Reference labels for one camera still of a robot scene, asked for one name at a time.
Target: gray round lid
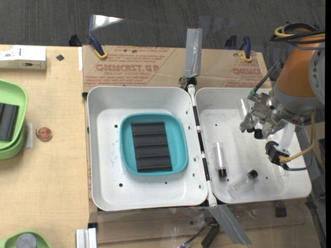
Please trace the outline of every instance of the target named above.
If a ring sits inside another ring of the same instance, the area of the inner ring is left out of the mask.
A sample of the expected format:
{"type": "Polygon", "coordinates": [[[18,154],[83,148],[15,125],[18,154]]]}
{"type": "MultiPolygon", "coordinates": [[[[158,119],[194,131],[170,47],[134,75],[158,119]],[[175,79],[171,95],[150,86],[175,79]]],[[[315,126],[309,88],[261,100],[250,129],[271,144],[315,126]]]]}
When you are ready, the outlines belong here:
{"type": "Polygon", "coordinates": [[[16,248],[36,248],[37,239],[32,234],[22,234],[17,238],[16,248]]]}

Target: clear plastic bottle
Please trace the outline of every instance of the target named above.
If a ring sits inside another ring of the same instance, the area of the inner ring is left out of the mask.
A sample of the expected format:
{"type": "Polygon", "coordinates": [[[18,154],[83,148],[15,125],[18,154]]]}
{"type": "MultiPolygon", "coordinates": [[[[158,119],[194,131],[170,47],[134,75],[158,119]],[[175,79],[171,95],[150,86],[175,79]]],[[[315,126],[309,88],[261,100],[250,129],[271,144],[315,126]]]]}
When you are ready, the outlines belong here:
{"type": "Polygon", "coordinates": [[[250,171],[247,174],[242,175],[236,181],[228,187],[228,193],[233,198],[239,198],[248,192],[254,184],[255,178],[258,176],[258,172],[255,170],[250,171]]]}
{"type": "Polygon", "coordinates": [[[218,171],[218,176],[220,178],[227,177],[227,156],[224,151],[224,144],[222,142],[215,142],[213,144],[213,158],[214,158],[214,167],[218,171]]]}

